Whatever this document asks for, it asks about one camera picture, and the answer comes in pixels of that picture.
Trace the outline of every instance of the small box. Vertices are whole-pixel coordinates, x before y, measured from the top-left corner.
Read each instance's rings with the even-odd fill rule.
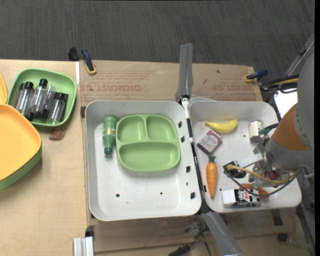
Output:
[[[197,146],[207,155],[210,155],[221,141],[222,137],[211,129],[202,137]]]
[[[257,189],[250,189],[251,192],[259,194]],[[230,189],[222,191],[224,207],[255,207],[260,205],[260,197],[249,194],[244,189]]]

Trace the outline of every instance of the orange carrot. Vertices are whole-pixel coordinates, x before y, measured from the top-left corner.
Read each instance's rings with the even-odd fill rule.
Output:
[[[244,188],[245,189],[247,189],[247,190],[254,190],[254,187],[253,186],[251,186],[251,184],[247,184],[247,183],[244,183],[244,184],[241,184],[242,186],[244,186]],[[266,195],[266,194],[268,194],[268,192],[267,191],[265,191],[263,188],[261,188],[261,187],[259,187],[258,188],[258,191],[259,191],[259,195]],[[268,199],[269,198],[269,196],[263,196],[263,197],[261,197],[261,199]]]
[[[215,196],[216,186],[217,186],[217,178],[218,178],[218,167],[214,163],[215,157],[210,157],[210,162],[206,165],[205,175],[206,175],[206,183],[208,186],[208,190],[211,198]]]

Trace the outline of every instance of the white can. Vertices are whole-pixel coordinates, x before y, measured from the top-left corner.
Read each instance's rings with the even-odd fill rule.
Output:
[[[259,131],[264,128],[264,124],[261,121],[252,121],[249,123],[249,138],[253,143],[259,143],[261,141]]]

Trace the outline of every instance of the orange plate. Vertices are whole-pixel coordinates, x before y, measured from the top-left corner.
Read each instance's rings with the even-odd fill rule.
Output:
[[[8,98],[5,81],[0,73],[0,104],[5,104]]]
[[[0,181],[19,171],[40,147],[34,126],[14,107],[0,104]]]

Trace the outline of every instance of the banana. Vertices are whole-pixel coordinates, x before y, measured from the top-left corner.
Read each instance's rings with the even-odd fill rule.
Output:
[[[219,122],[208,122],[207,120],[204,122],[206,126],[209,126],[212,130],[214,130],[218,134],[225,134],[233,131],[237,125],[238,120],[232,119],[227,123],[219,123]]]

